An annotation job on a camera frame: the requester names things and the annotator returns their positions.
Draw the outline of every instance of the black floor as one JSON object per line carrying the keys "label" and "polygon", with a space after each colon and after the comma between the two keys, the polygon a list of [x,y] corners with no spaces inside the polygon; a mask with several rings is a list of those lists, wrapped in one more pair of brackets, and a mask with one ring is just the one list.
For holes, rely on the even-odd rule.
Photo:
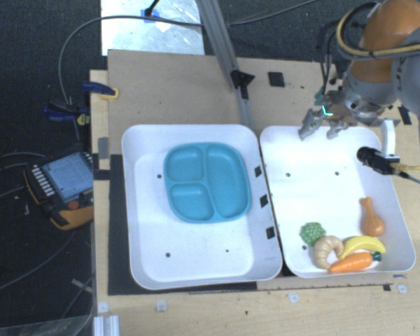
{"label": "black floor", "polygon": [[[220,0],[227,21],[264,15],[307,0]],[[238,56],[313,61],[316,35],[326,22],[357,5],[383,0],[323,0],[261,22],[231,27]],[[98,17],[99,0],[0,0],[0,155],[10,152],[56,153],[75,141],[70,122],[49,122],[43,107],[61,101],[57,58],[66,37],[83,22]],[[81,82],[90,69],[103,69],[99,25],[84,29],[64,57],[68,95],[87,104]],[[211,52],[207,40],[206,51]],[[80,136],[89,145],[88,128]],[[0,168],[34,157],[0,160]],[[0,173],[0,194],[23,184],[22,168]],[[57,230],[32,203],[27,192],[0,199],[0,287],[21,277],[56,253],[72,232]],[[62,252],[35,273],[0,290],[0,327],[59,319],[78,292],[72,279],[92,273],[90,226],[77,230]],[[83,293],[67,316],[84,315],[91,297]]]}

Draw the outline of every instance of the green light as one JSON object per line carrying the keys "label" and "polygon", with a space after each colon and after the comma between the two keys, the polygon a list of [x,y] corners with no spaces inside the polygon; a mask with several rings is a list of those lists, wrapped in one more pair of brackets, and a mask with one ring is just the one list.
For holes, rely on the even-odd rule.
{"label": "green light", "polygon": [[333,116],[332,113],[327,113],[327,110],[325,109],[325,106],[322,106],[322,112],[325,116]]}

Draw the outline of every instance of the black mat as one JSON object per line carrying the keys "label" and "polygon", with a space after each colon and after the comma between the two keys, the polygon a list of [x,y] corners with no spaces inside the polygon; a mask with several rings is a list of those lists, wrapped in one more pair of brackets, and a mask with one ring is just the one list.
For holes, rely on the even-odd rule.
{"label": "black mat", "polygon": [[108,251],[108,294],[139,295],[165,292],[200,292],[200,291],[250,291],[256,290],[255,282],[231,283],[223,285],[177,288],[173,290],[151,291],[138,285],[131,275],[129,245],[127,238],[125,179],[123,158],[111,156],[111,191]]}

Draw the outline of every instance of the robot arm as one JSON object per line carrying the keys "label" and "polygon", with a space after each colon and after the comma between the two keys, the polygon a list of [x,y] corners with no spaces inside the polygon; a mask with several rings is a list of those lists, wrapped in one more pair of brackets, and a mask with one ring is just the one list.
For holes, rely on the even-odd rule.
{"label": "robot arm", "polygon": [[350,60],[340,91],[329,91],[318,100],[322,109],[308,111],[299,130],[301,139],[319,128],[323,120],[331,126],[327,137],[363,123],[380,126],[379,118],[397,99],[419,118],[420,133],[420,3],[387,0],[372,10],[360,40],[360,49],[343,42],[337,27],[340,51]]}

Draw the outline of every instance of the wooden table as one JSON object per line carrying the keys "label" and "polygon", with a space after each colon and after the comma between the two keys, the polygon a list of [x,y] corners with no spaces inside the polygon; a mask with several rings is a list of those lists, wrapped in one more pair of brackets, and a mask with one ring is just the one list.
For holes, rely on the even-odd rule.
{"label": "wooden table", "polygon": [[[220,89],[223,91],[220,93],[230,96],[214,57],[126,52],[110,60],[109,74],[117,76],[122,73],[118,70],[120,58],[124,60],[122,71],[136,61],[131,69],[133,76],[136,76],[134,86],[139,95],[136,99],[138,107],[143,103],[149,106],[145,108],[145,111],[149,110],[147,114],[140,117],[134,113],[125,122],[126,125],[147,123],[151,118],[149,113],[155,114],[152,121],[156,124],[162,118],[166,119],[165,123],[172,123],[180,117],[180,113],[171,111],[180,102],[168,105],[166,113],[165,104],[159,104],[162,95],[156,89],[168,90],[171,98],[188,100],[191,104],[199,103],[197,93],[211,98]],[[177,63],[181,68],[168,71],[165,66],[164,71],[158,72],[164,76],[163,79],[152,83],[137,82],[149,80],[153,72],[151,68],[162,60],[169,61],[166,65]],[[239,65],[242,71],[256,75],[249,85],[249,94],[257,135],[268,125],[300,125],[307,109],[314,103],[314,93],[320,88],[318,64],[240,58]],[[198,74],[202,69],[205,69],[210,83],[199,83],[197,86],[190,74]],[[270,87],[268,71],[283,72],[286,87]],[[184,73],[187,76],[182,78],[181,74]],[[92,71],[91,79],[108,83],[108,72]],[[221,85],[211,83],[213,80],[221,80]],[[127,98],[127,93],[122,91],[119,98]],[[98,94],[91,96],[93,153],[99,152],[98,140],[105,141],[109,137],[109,130],[112,130],[112,120],[109,122],[109,104],[112,103],[101,99]],[[231,111],[233,104],[237,105],[233,100],[228,103],[231,106],[214,108]],[[396,110],[387,111],[386,117],[398,118]],[[225,123],[226,120],[227,123],[233,123],[239,118],[233,113],[222,116],[215,123]],[[188,122],[180,118],[177,122],[195,123],[192,113],[187,118]],[[405,164],[420,165],[418,126],[414,116],[412,122],[413,126],[397,127],[397,152]],[[101,157],[99,168],[108,169],[109,159],[103,155]],[[414,172],[414,176],[420,178],[420,172]],[[329,278],[282,277],[258,283],[259,290],[251,292],[109,296],[109,181],[95,181],[97,301],[107,302],[111,313],[119,315],[121,335],[420,335],[420,185],[401,178],[395,178],[394,185],[416,250],[416,264],[412,270],[404,273],[404,277],[378,274],[368,279],[346,279],[336,283],[329,281]],[[390,284],[391,290],[385,291],[383,284]],[[398,284],[403,284],[407,292],[399,292]],[[290,295],[293,294],[297,294],[298,302],[291,302]],[[167,311],[156,310],[159,300],[167,302]]]}

